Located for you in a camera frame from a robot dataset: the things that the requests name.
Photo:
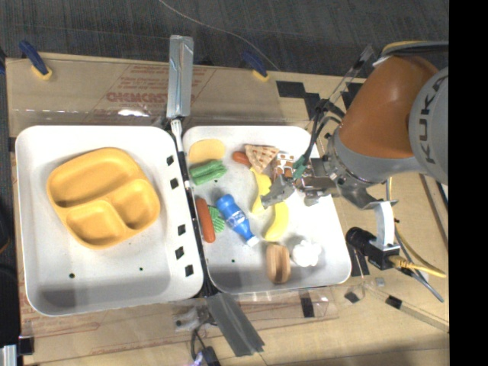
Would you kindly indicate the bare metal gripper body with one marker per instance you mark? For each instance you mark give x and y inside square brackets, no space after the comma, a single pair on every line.
[318,183]

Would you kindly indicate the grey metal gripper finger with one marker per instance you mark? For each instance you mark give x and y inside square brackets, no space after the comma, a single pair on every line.
[280,191]

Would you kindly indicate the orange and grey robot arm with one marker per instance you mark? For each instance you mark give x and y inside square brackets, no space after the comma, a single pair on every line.
[381,109]

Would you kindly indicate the yellow curved toy food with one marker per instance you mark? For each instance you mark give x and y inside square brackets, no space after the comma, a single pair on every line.
[262,183]

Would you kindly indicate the yellow banana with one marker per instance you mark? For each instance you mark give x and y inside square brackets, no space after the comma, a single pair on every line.
[278,223]

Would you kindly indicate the tan pizza slice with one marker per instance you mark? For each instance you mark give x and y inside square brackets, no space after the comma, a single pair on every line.
[261,156]

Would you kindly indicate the small red sausage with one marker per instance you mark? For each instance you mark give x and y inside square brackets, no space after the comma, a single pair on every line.
[241,158]

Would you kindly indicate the blue plastic bottle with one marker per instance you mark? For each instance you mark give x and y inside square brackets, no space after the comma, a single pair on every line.
[234,217]

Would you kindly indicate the white lumpy toy food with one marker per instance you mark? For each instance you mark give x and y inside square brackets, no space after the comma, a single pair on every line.
[306,253]

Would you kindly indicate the green ridged slice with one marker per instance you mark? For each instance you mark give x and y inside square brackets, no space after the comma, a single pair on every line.
[217,219]

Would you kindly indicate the brown hot dog bun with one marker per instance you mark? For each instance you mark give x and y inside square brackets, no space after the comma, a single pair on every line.
[278,263]

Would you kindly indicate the long orange sausage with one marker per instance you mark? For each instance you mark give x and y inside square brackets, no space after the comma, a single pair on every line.
[205,219]

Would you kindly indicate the pale yellow flat slice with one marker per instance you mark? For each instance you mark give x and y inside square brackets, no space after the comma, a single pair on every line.
[206,151]

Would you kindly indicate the white plastic tray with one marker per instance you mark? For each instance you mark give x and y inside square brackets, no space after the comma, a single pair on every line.
[114,284]
[240,269]

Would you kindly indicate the yellow divided plate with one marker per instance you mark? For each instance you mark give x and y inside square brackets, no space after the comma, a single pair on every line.
[103,196]

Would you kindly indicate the brown cardboard board red print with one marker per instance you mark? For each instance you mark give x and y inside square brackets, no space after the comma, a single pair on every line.
[95,86]

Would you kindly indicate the black cylinder on white bracket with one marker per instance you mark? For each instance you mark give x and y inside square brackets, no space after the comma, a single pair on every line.
[371,244]

